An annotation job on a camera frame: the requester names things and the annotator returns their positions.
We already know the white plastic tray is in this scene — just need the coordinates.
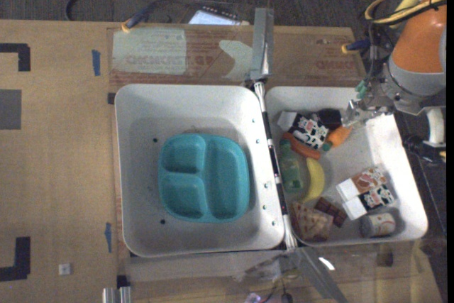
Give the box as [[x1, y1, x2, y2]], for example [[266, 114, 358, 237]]
[[113, 82, 287, 258], [263, 85, 429, 248]]

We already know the black cylinder on white bracket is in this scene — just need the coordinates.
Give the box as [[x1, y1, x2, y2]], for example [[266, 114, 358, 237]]
[[403, 107, 447, 154]]

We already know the green clear plastic bottle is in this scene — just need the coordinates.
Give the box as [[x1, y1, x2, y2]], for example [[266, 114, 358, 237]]
[[278, 138, 304, 194]]

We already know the pizza slice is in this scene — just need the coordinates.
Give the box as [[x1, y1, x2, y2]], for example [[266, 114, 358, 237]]
[[290, 201, 335, 243]]

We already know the white carton with cow print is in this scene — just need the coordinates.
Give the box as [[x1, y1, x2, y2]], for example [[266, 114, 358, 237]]
[[276, 110, 331, 150], [341, 184, 396, 221]]

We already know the yellow banana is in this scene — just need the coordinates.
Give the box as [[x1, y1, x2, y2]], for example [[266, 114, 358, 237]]
[[301, 156, 326, 204]]

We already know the teal divided plate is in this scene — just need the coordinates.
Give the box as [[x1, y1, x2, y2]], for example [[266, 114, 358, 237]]
[[157, 132, 251, 224]]

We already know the white carton with brown print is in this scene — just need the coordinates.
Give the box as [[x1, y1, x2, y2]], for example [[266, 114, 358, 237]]
[[335, 166, 389, 203]]

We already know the dark brown doughnut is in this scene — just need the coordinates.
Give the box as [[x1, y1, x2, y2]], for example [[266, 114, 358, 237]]
[[316, 107, 343, 131]]

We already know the orange carrot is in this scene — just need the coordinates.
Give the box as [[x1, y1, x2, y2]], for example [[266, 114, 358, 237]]
[[321, 125, 354, 153]]

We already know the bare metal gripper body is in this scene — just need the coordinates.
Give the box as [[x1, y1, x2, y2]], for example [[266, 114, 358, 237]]
[[360, 79, 447, 117]]

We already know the brown chocolate bar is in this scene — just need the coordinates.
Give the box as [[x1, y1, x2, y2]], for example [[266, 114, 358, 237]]
[[314, 196, 349, 228]]

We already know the small white can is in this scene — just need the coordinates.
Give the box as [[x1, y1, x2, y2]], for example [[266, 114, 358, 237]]
[[359, 211, 397, 239]]

